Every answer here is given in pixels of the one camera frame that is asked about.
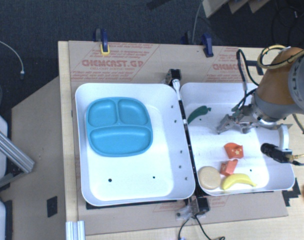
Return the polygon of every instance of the black floor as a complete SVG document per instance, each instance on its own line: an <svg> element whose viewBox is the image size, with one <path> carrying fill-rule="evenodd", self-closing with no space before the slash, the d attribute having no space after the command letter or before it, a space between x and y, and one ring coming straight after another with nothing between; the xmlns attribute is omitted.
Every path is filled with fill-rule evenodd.
<svg viewBox="0 0 304 240"><path fill-rule="evenodd" d="M91 41L95 28L105 28L110 42L180 44L200 1L0 0L0 41L25 69L21 80L19 59L0 44L0 114L58 76L58 41ZM304 0L271 0L256 13L246 4L231 14L226 4L210 18L201 10L196 43L205 32L217 46L304 48Z"/></svg>

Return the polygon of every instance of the table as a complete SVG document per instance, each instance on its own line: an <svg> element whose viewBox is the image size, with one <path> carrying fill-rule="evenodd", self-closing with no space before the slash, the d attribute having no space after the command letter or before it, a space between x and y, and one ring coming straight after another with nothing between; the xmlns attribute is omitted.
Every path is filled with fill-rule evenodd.
<svg viewBox="0 0 304 240"><path fill-rule="evenodd" d="M256 60L262 49L242 48L248 60ZM71 117L71 82L69 63L69 43L58 42L59 55L59 85L61 101L63 164L64 164L64 189L65 189L65 212L66 221L76 222L79 220L77 203L77 184L74 157L73 120ZM289 129L290 149L294 154L304 153L304 136L297 125ZM299 188L304 191L304 166L293 167ZM287 208L288 216L269 219L257 219L246 221L234 221L225 223L213 223L204 225L206 233L213 239L225 236L226 239L304 239L304 196L290 200ZM87 240L155 240L177 239L178 227L129 231L120 233L87 235ZM191 225L184 227L181 236L186 239L204 239L199 226Z"/></svg>

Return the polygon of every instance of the white tray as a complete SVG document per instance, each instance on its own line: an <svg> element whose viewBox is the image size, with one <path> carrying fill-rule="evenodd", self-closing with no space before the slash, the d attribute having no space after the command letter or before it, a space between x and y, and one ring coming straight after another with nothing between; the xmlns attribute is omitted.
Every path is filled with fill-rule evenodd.
<svg viewBox="0 0 304 240"><path fill-rule="evenodd" d="M249 84L249 91L254 89ZM212 166L220 171L221 163L229 160L224 145L229 142L243 146L244 158L239 159L235 173L250 176L257 184L252 187L247 184L235 184L228 190L220 187L204 192L213 196L240 194L250 192L266 192L286 190L293 186L295 176L291 164L279 163L262 154L260 147L263 143L280 145L279 132L265 128L252 128L243 134L238 126L217 134L216 128L226 114L242 99L244 91L241 83L186 83L181 90L182 102L186 117L198 107L211 108L206 115L194 119L189 125L189 135L194 155L196 170L203 166Z"/></svg>
<svg viewBox="0 0 304 240"><path fill-rule="evenodd" d="M96 153L86 134L86 111L95 100L126 97L142 102L150 116L153 142L138 155ZM94 206L180 200L190 197L195 180L175 91L165 84L86 83L75 93L80 148L81 190Z"/></svg>

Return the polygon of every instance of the yellow banana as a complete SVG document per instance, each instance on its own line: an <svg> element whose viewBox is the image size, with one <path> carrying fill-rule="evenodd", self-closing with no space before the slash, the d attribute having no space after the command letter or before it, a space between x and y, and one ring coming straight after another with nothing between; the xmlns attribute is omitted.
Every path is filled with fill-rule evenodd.
<svg viewBox="0 0 304 240"><path fill-rule="evenodd" d="M255 187L257 185L250 179L250 177L248 175L246 175L244 173L234 173L234 174L227 176L222 181L222 189L227 190L236 183L248 184L253 187Z"/></svg>

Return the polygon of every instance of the beige round object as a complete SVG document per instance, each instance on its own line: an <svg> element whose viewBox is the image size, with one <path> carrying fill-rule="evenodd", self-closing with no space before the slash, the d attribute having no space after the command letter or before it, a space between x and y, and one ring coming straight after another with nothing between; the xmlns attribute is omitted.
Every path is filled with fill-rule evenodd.
<svg viewBox="0 0 304 240"><path fill-rule="evenodd" d="M201 187L214 190L221 184L221 176L217 169L212 166L204 166L198 170L198 181Z"/></svg>

